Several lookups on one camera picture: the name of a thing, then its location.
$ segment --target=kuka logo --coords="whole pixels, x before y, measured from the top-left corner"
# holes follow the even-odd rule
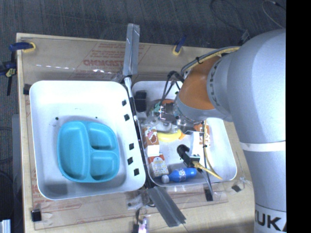
[[[275,229],[276,231],[280,232],[287,232],[287,221],[284,225],[279,225],[278,221],[280,220],[282,221],[282,218],[266,215],[265,213],[260,213],[259,211],[255,210],[255,222],[260,226],[267,227],[269,229]]]
[[[214,93],[214,75],[215,75],[215,72],[216,72],[216,69],[217,69],[217,65],[219,64],[219,62],[214,66],[214,70],[212,70],[211,72],[211,76],[210,76],[210,79],[209,79],[209,86],[211,88],[211,96],[212,96],[212,99],[214,100],[214,102],[216,103],[217,106],[220,106],[220,104],[217,102],[217,99],[216,99],[216,95]]]

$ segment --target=yellow cable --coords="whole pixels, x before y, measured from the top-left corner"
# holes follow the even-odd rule
[[[216,52],[216,53],[213,53],[213,54],[211,54],[211,55],[209,55],[209,56],[203,58],[203,59],[200,60],[200,61],[201,61],[201,63],[202,63],[202,62],[204,62],[205,60],[208,60],[208,59],[210,59],[210,58],[213,58],[213,57],[215,57],[215,56],[218,56],[218,55],[220,55],[220,54],[222,54],[222,53],[231,53],[231,52],[235,52],[235,51],[237,51],[239,48],[240,48],[240,47],[234,47],[234,48],[228,48],[228,49],[220,50],[220,51],[218,51],[218,52]],[[190,66],[190,67],[188,67],[186,70],[184,70],[183,73],[185,73],[186,71],[189,71],[190,69],[194,68],[194,67],[195,67],[196,65],[198,65],[198,64],[199,64],[199,63],[196,62],[195,64],[193,64],[192,66]]]
[[[210,170],[211,170],[214,174],[216,174],[218,177],[220,177],[220,176],[217,174],[217,172],[213,169],[213,167],[212,167],[212,165],[210,164],[209,159],[208,159],[208,157],[207,157],[206,144],[205,144],[205,139],[206,139],[206,134],[207,134],[206,125],[207,125],[207,119],[205,119],[205,121],[204,121],[204,130],[203,130],[204,133],[203,133],[203,139],[202,139],[203,150],[204,150],[204,156],[205,156],[206,162],[207,162],[207,164],[208,164]]]
[[[210,173],[211,175],[215,176],[217,179],[222,180],[222,177],[220,177],[218,174],[212,172],[211,170],[205,168],[205,167],[202,166],[199,162],[193,161],[192,163],[194,164],[194,167],[195,167],[195,168],[203,169],[203,170],[205,170],[206,172]]]

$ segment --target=metal bracket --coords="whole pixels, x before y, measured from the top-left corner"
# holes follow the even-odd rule
[[[123,75],[131,76],[138,72],[139,25],[127,25]]]
[[[139,210],[141,207],[149,204],[151,201],[146,190],[138,190],[140,192],[136,197],[126,200],[128,210]]]
[[[11,220],[6,219],[0,222],[0,233],[11,233]]]
[[[155,186],[147,189],[147,193],[169,227],[186,223],[185,216],[163,187]]]

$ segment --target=clamp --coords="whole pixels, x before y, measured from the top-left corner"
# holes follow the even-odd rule
[[[175,45],[173,47],[173,54],[178,56],[182,50],[182,46],[184,45],[185,41],[186,41],[187,36],[183,35],[183,37],[179,38],[176,42]]]
[[[3,62],[0,65],[0,76],[6,76],[8,80],[8,87],[6,91],[6,95],[9,96],[11,94],[11,86],[12,86],[12,76],[17,73],[17,63],[16,63],[16,51],[23,50],[24,52],[33,51],[35,49],[34,43],[28,42],[16,42],[9,46],[9,50],[11,51],[11,60]]]

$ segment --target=wooden table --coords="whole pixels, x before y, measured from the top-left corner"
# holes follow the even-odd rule
[[[109,43],[118,44],[120,42],[105,41],[105,40],[94,40],[94,39],[80,39],[80,38],[69,38],[69,37],[57,37],[47,35],[35,35],[18,33],[17,42],[22,40],[40,39],[47,43],[55,41],[72,41],[79,43],[79,41],[90,43]],[[179,56],[172,54],[172,46],[168,45],[155,45],[155,44],[144,44],[140,43],[140,57],[138,65],[138,75],[133,77],[133,83],[141,80],[164,80],[168,71],[176,70],[180,71],[182,66],[189,63],[196,56],[201,56],[212,49],[204,48],[192,48],[183,47],[183,50]],[[46,57],[53,60],[53,53],[56,51],[68,51],[69,49],[57,49],[55,51],[47,49],[50,54]],[[31,161],[33,143],[29,140],[29,134],[31,134],[31,127],[29,126],[27,118],[27,106],[29,106],[27,99],[28,95],[24,95],[23,89],[25,84],[32,84],[35,81],[46,79],[43,73],[34,72],[28,69],[29,67],[23,65],[23,59],[25,53],[21,50],[17,51],[17,66],[18,66],[18,102],[19,102],[19,117],[20,117],[20,131],[21,131],[21,163],[22,163],[22,194],[23,194],[23,212],[24,212],[24,231],[26,233],[31,232],[110,232],[110,233],[130,233],[132,231],[133,222],[135,220],[133,216],[126,216],[121,218],[109,220],[101,220],[87,223],[78,223],[69,226],[52,227],[41,230],[35,229],[35,223],[32,222],[31,211],[34,209],[33,203],[33,187]],[[56,75],[59,79],[58,73],[54,72],[51,75]],[[233,182],[239,180],[240,177],[244,177],[248,182],[245,183],[245,189],[241,192],[231,194],[226,193],[227,202],[212,204],[206,206],[199,206],[195,208],[181,209],[182,213],[186,217],[186,224],[179,225],[178,227],[169,228],[162,216],[158,212],[150,214],[150,230],[154,233],[165,233],[165,232],[213,232],[213,233],[244,233],[252,232],[254,227],[254,190],[251,185],[251,177],[249,169],[240,147],[240,143],[232,123],[225,122],[225,127],[228,133],[230,144],[233,150],[233,154],[236,160],[238,173],[236,178],[232,182],[222,183],[225,191],[229,191]]]

